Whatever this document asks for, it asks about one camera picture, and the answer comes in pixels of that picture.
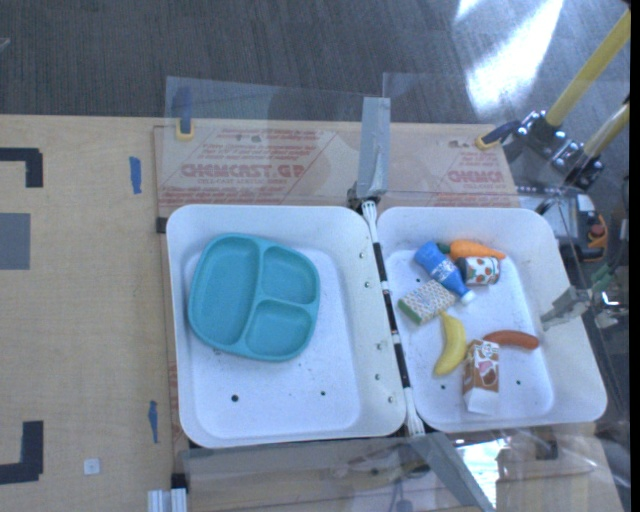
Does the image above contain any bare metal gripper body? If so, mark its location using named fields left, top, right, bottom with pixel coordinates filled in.
left=583, top=287, right=630, bottom=329

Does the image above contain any orange sausage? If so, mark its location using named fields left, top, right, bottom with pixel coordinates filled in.
left=482, top=329, right=541, bottom=351

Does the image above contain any white plastic tray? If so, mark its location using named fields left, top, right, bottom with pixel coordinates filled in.
left=164, top=203, right=407, bottom=450
left=375, top=205, right=609, bottom=435

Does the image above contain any white can red print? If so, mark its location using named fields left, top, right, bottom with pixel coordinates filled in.
left=457, top=255, right=502, bottom=287

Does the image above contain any brown and white carton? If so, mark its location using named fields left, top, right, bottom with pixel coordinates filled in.
left=461, top=338, right=501, bottom=416

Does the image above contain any yellow banana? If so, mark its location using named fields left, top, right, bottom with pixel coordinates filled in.
left=432, top=310, right=468, bottom=378

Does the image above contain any orange carrot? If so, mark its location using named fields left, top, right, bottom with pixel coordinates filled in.
left=437, top=239, right=507, bottom=262

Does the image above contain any blue bottle white cap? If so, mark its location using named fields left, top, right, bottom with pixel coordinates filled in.
left=413, top=240, right=476, bottom=306

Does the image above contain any yellow and green patterned packet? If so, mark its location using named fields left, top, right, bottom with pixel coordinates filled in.
left=397, top=279, right=459, bottom=326

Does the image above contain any thin black and white rod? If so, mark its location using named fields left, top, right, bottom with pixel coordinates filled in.
left=360, top=199, right=426, bottom=437

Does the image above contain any blue divided plate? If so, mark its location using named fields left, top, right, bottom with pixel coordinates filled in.
left=187, top=232, right=322, bottom=363

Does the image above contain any brown cardboard board red print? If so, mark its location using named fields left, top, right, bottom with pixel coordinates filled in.
left=152, top=117, right=524, bottom=496

